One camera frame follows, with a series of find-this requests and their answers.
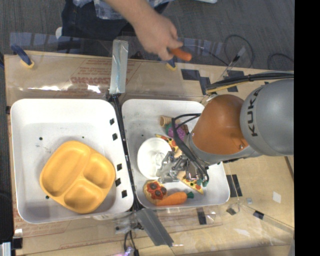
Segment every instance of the orange carrot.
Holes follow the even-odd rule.
[[[158,201],[156,206],[181,205],[187,201],[187,198],[194,198],[194,196],[195,195],[192,192],[189,192],[188,194],[183,191],[175,192],[161,201]]]
[[[180,48],[171,49],[170,51],[173,55],[177,56],[183,61],[188,62],[192,59],[191,53],[181,50]]]

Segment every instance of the plaid shirt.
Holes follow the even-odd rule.
[[[107,3],[103,0],[73,0],[75,6],[82,7],[85,4],[94,1],[95,11],[97,17],[105,20],[118,20],[123,19],[120,13],[112,9]],[[149,4],[154,8],[160,4],[171,2],[173,0],[147,0]]]

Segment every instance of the person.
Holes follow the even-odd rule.
[[[65,0],[62,36],[113,41],[132,27],[144,50],[163,61],[183,46],[177,28],[162,15],[173,0]]]

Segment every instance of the white tray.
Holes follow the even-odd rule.
[[[25,221],[56,222],[119,214],[131,208],[133,191],[116,113],[110,103],[101,99],[21,99],[12,105],[10,114],[17,210]],[[46,199],[40,187],[45,163],[62,143],[70,140],[92,147],[116,170],[117,182],[103,203],[89,214],[73,212]]]
[[[128,153],[132,168],[134,185],[137,198],[140,203],[151,209],[168,209],[177,206],[155,206],[147,200],[143,192],[143,186],[148,180],[143,176],[137,165],[137,155],[141,144],[155,136],[155,134],[165,135],[165,129],[160,126],[160,116],[177,117],[183,114],[201,113],[204,106],[195,101],[184,100],[162,100],[162,99],[129,99],[122,105],[122,118],[127,140]],[[185,121],[190,117],[180,118]],[[191,131],[197,123],[197,118],[188,122],[187,126]],[[194,193],[193,199],[188,199],[179,208],[201,207],[220,205],[227,202],[230,198],[230,188],[223,164],[214,164],[208,170],[209,183],[203,188],[204,195]],[[191,191],[182,182],[165,183],[168,194],[176,191]]]

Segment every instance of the human hand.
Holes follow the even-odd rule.
[[[157,12],[149,13],[145,18],[133,25],[141,45],[148,53],[158,55],[161,60],[171,60],[174,55],[168,49],[183,46],[183,43],[178,41],[175,25]]]

